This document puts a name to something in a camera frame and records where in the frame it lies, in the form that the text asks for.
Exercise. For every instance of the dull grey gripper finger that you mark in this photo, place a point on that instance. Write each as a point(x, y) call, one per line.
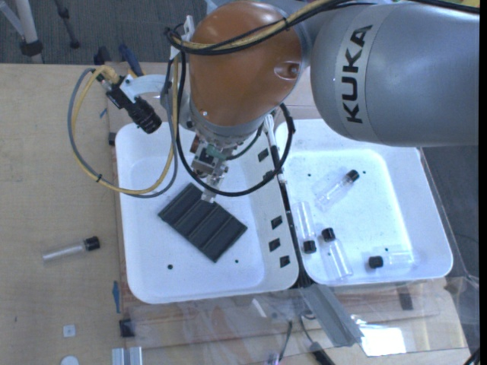
point(217, 177)
point(199, 170)

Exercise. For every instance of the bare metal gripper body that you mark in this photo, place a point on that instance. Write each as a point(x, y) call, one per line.
point(208, 151)

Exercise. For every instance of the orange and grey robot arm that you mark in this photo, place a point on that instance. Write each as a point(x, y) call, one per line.
point(399, 74)

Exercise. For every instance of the black ribbed rectangular panel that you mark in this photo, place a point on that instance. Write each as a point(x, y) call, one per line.
point(203, 223)

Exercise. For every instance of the clear bottle with black cap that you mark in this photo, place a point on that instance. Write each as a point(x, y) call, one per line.
point(305, 224)
point(70, 250)
point(392, 259)
point(336, 255)
point(336, 188)

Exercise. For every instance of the white plastic tray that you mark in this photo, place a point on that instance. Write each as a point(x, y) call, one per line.
point(160, 272)
point(373, 219)

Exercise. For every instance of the black cylinder on white bracket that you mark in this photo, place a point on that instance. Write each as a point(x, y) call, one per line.
point(144, 117)

